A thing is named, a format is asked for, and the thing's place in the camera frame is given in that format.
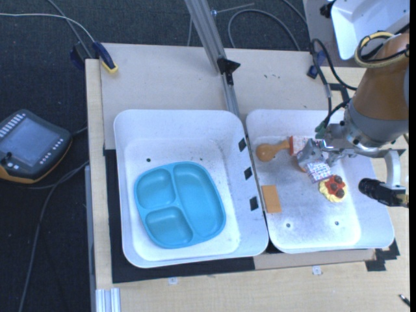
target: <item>blue divided plate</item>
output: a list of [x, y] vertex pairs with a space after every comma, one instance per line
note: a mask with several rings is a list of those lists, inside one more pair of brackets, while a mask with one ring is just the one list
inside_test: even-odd
[[226, 224], [213, 179], [194, 162], [177, 162], [144, 172], [135, 183], [135, 200], [148, 235], [163, 248], [208, 241]]

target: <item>table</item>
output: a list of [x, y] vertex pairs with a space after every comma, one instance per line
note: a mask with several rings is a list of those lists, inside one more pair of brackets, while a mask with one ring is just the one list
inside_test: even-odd
[[[254, 257], [255, 270], [209, 276], [163, 278], [129, 283], [112, 282], [109, 214], [103, 147], [111, 148], [112, 117], [127, 108], [225, 109], [221, 85], [210, 70], [200, 47], [106, 44], [119, 64], [119, 75], [109, 75], [98, 60], [86, 61], [86, 93], [90, 144], [90, 246], [92, 297], [98, 311], [121, 301], [125, 311], [407, 311], [398, 297], [410, 296], [409, 214], [390, 209], [400, 255], [387, 261], [386, 271], [368, 272], [364, 260], [376, 258], [374, 250], [349, 250], [302, 254], [261, 254]], [[227, 57], [240, 62], [235, 89], [242, 119], [253, 109], [325, 109], [324, 87], [306, 77], [311, 57], [306, 52], [228, 49]], [[325, 68], [329, 82], [335, 82]], [[347, 83], [357, 85], [363, 70], [340, 68]], [[109, 83], [120, 85], [112, 99], [103, 96]], [[197, 96], [183, 97], [200, 84]], [[181, 96], [163, 97], [175, 85]], [[147, 96], [129, 100], [131, 87], [144, 87]], [[340, 96], [334, 95], [334, 101]], [[395, 147], [407, 147], [402, 138]], [[408, 191], [408, 151], [401, 156], [402, 184]], [[383, 161], [373, 162], [383, 180]]]

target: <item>black floor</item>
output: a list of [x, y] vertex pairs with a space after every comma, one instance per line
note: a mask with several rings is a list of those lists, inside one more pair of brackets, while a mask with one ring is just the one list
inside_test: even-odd
[[[100, 42], [185, 46], [189, 15], [183, 0], [52, 0]], [[224, 47], [228, 23], [242, 9], [279, 18], [307, 51], [302, 19], [282, 0], [208, 0]], [[304, 14], [302, 0], [287, 0]], [[57, 11], [46, 0], [0, 0], [0, 13]], [[90, 39], [79, 31], [90, 49]], [[296, 51], [287, 31], [269, 16], [244, 12], [231, 26], [235, 47]], [[71, 62], [78, 42], [62, 19], [0, 16], [0, 121], [28, 109], [71, 132], [86, 122], [85, 75]], [[192, 32], [190, 45], [200, 46]], [[36, 186], [57, 182], [88, 160], [87, 133], [78, 134], [60, 165]], [[18, 311], [31, 260], [36, 227], [51, 188], [33, 189], [0, 181], [0, 311]], [[89, 311], [84, 171], [59, 185], [40, 226], [24, 311]]]

